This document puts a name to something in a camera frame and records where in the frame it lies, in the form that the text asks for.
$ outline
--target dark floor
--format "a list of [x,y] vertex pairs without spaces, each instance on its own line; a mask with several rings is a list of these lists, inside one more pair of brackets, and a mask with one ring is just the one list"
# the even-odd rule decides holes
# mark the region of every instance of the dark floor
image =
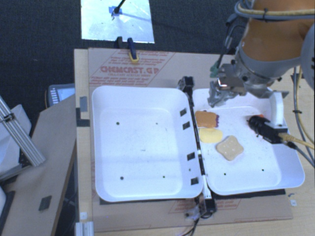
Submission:
[[[155,44],[136,44],[137,49],[219,53],[237,0],[149,1]],[[22,104],[35,125],[45,90],[74,82],[73,50],[112,48],[113,42],[81,39],[80,0],[0,0],[0,11],[0,95],[11,108]],[[74,193],[71,187],[66,197],[74,199]],[[56,235],[71,231],[71,204],[64,204]]]

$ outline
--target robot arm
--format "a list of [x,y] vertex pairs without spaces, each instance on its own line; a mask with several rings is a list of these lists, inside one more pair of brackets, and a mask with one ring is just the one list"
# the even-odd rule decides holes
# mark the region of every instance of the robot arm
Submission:
[[247,92],[269,98],[268,87],[287,70],[302,64],[314,88],[315,0],[240,0],[235,12],[249,22],[235,60],[223,64],[210,84],[209,105]]

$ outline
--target yellow cable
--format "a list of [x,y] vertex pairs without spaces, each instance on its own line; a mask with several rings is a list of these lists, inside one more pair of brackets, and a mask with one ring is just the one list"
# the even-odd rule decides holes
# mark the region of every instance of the yellow cable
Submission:
[[[302,78],[302,68],[300,67],[299,69],[299,76],[297,78],[297,82],[296,82],[296,108],[297,110],[299,110],[299,97],[298,97],[298,90],[299,90],[299,85],[300,85],[300,81],[301,81],[301,78]],[[307,132],[303,122],[302,122],[302,119],[301,119],[301,114],[298,112],[297,114],[297,117],[299,119],[299,122],[300,122],[300,125],[301,125],[301,128],[304,132],[304,134],[307,136],[307,138],[311,141],[312,144],[314,144],[314,140],[312,139],[312,137],[309,135],[309,133]]]
[[267,16],[300,16],[300,15],[312,15],[315,14],[315,9],[306,10],[287,10],[287,11],[267,11],[264,10],[250,10],[244,9],[239,3],[237,6],[238,10],[245,14],[257,14],[257,15],[267,15]]
[[287,133],[279,133],[278,136],[281,137],[283,141],[295,142],[295,143],[303,144],[303,145],[305,145],[305,146],[307,146],[307,147],[309,147],[309,148],[314,150],[314,145],[309,144],[307,142],[304,142],[304,141],[302,141],[300,139],[297,139],[294,136],[291,136],[291,135],[289,135]]

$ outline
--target cable tie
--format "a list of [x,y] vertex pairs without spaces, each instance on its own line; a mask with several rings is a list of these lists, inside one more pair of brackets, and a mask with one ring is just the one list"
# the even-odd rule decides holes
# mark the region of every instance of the cable tie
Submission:
[[266,20],[265,16],[266,16],[266,13],[268,12],[268,9],[264,8],[264,11],[265,11],[265,13],[262,16],[262,19],[267,23],[268,21]]
[[292,110],[292,112],[294,112],[295,114],[301,114],[302,113],[302,111],[300,111],[300,110]]

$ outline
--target white tray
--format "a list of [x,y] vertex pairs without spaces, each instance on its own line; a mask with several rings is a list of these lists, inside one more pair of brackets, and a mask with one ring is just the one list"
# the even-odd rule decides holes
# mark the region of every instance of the white tray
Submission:
[[[200,194],[196,142],[183,92],[102,86],[93,92],[92,108],[95,185],[102,199],[182,199]],[[191,153],[195,158],[188,160]]]
[[232,195],[298,187],[304,182],[304,171],[297,152],[282,144],[272,145],[248,126],[248,118],[263,114],[271,119],[269,99],[251,94],[230,99],[221,107],[210,108],[209,89],[193,92],[194,111],[207,110],[219,115],[217,129],[223,139],[234,135],[244,152],[233,161],[216,151],[217,144],[201,143],[204,167],[209,187],[220,195]]

